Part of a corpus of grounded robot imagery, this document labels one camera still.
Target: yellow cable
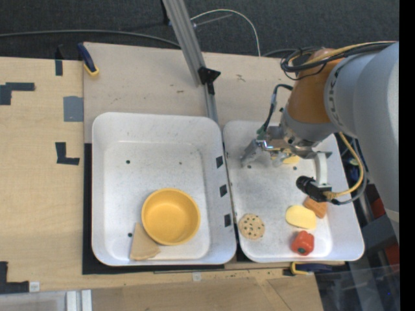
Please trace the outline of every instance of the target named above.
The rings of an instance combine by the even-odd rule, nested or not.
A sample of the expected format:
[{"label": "yellow cable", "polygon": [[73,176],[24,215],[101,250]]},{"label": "yellow cable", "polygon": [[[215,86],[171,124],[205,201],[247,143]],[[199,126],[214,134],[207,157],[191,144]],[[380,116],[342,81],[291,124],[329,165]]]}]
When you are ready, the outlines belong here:
[{"label": "yellow cable", "polygon": [[326,196],[327,199],[332,200],[333,198],[336,197],[340,197],[343,196],[345,194],[349,194],[353,191],[355,191],[357,188],[359,188],[359,186],[362,184],[363,182],[363,176],[364,176],[364,172],[363,172],[363,164],[362,161],[360,160],[359,156],[356,154],[356,152],[354,151],[353,147],[351,147],[350,143],[348,142],[348,140],[346,139],[346,137],[343,135],[342,132],[338,133],[340,135],[340,138],[342,139],[342,141],[344,142],[344,144],[346,145],[346,147],[349,149],[349,151],[351,152],[352,156],[356,159],[358,165],[359,165],[359,179],[357,180],[356,184],[354,186],[352,186],[352,188],[342,191],[342,192],[333,192],[333,191],[325,191],[323,192],[323,195]]},{"label": "yellow cable", "polygon": [[[360,43],[360,44],[345,46],[345,47],[342,47],[340,49],[335,49],[333,51],[329,51],[329,52],[327,52],[325,54],[322,54],[320,56],[317,56],[317,57],[315,57],[315,58],[313,58],[311,60],[308,60],[307,62],[301,64],[301,66],[309,65],[309,64],[312,64],[314,62],[321,61],[321,60],[323,60],[325,58],[330,58],[330,57],[332,57],[334,55],[338,55],[338,54],[345,53],[345,52],[347,52],[347,51],[349,51],[351,49],[355,49],[357,47],[362,47],[362,46],[365,46],[365,45],[384,44],[384,43],[395,43],[395,41],[374,41],[374,42],[370,42],[370,43]],[[291,62],[293,59],[295,59],[295,58],[297,58],[299,56],[300,56],[300,54],[297,55],[297,56],[292,57],[289,62]]]}]

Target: metal pole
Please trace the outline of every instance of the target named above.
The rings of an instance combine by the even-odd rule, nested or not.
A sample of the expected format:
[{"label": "metal pole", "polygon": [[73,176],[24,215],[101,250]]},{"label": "metal pole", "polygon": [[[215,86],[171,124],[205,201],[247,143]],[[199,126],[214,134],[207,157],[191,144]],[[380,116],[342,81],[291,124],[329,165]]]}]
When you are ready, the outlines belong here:
[{"label": "metal pole", "polygon": [[182,48],[192,78],[195,81],[196,86],[204,85],[207,115],[210,119],[218,122],[215,96],[208,90],[208,85],[203,84],[198,73],[200,68],[206,67],[206,65],[189,14],[187,13],[184,0],[162,1],[164,2],[167,14],[172,23],[174,33]]}]

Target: blue clamp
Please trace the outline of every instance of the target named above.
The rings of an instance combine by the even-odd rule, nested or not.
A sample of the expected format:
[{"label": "blue clamp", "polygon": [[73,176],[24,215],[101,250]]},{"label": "blue clamp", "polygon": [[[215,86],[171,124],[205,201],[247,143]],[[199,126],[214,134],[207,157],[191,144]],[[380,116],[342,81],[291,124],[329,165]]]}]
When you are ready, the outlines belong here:
[{"label": "blue clamp", "polygon": [[307,275],[310,273],[328,273],[333,271],[332,266],[325,264],[315,264],[315,263],[297,263],[292,262],[290,266],[291,273],[293,275]]},{"label": "blue clamp", "polygon": [[91,55],[89,55],[88,50],[85,48],[84,44],[79,43],[77,45],[77,49],[79,54],[81,55],[84,61],[84,69],[90,74],[91,76],[97,76],[99,73],[98,67],[93,63]]}]

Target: toy bell pepper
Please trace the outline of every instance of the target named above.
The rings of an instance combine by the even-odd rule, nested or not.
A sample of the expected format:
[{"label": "toy bell pepper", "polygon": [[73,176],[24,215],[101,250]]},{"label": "toy bell pepper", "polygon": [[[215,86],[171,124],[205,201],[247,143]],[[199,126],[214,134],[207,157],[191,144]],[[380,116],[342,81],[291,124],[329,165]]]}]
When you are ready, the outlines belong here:
[{"label": "toy bell pepper", "polygon": [[292,241],[291,249],[301,256],[307,256],[314,250],[314,236],[307,231],[300,231]]}]

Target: yellow bowl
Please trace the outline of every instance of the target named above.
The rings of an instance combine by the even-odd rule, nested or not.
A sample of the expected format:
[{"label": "yellow bowl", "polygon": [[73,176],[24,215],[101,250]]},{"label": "yellow bowl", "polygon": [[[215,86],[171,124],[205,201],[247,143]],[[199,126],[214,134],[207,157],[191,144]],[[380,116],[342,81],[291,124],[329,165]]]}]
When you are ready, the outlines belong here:
[{"label": "yellow bowl", "polygon": [[176,246],[192,239],[200,225],[196,202],[185,192],[165,188],[153,192],[144,202],[141,220],[156,242]]}]

